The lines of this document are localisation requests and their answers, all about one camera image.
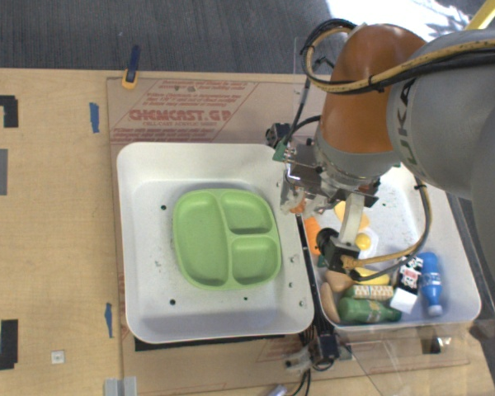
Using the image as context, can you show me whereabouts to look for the yellow round toy food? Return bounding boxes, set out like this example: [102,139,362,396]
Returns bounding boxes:
[333,200,371,229]

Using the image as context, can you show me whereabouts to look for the beige sausage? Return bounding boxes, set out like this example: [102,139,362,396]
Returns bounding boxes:
[319,281,342,325]

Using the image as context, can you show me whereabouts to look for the black block with thin wires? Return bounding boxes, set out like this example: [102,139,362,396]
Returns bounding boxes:
[266,122,292,149]
[313,332,342,365]

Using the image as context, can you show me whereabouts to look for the brown cardboard board, red print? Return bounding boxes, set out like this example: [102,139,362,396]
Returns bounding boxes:
[106,71,486,389]

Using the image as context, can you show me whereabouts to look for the blue bottle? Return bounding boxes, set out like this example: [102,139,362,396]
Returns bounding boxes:
[416,252,445,318]

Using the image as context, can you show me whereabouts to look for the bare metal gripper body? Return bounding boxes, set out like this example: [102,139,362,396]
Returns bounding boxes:
[284,137,381,209]

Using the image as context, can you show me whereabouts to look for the orange carrot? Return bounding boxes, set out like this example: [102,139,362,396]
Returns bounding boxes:
[304,215,325,257]

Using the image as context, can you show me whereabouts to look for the black cylinder on white bracket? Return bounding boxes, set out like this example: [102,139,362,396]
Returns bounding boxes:
[315,193,366,273]

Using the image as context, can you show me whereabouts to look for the yellow banana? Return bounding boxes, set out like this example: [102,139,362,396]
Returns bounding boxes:
[353,266,392,286]

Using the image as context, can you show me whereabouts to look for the beige bread roll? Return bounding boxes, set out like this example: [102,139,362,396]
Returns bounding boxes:
[324,269,356,294]

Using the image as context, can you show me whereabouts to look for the white fried egg toy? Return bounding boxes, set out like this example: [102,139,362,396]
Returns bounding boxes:
[354,228,380,260]

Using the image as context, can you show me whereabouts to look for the white plastic tray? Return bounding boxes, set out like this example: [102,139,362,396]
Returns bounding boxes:
[299,163,483,332]
[115,141,316,345]

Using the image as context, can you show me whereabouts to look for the green bottle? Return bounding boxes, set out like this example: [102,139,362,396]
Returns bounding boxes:
[337,296,403,326]

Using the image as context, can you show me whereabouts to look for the white cube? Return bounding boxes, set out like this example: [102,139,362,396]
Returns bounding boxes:
[389,288,419,315]

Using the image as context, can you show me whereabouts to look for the green and beige packet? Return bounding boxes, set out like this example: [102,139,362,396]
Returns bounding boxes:
[341,284,395,301]

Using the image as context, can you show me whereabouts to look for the black and white carton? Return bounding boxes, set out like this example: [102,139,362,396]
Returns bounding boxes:
[396,255,424,297]

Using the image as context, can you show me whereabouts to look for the green divided plate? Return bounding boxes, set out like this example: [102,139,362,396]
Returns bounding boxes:
[172,187,282,291]

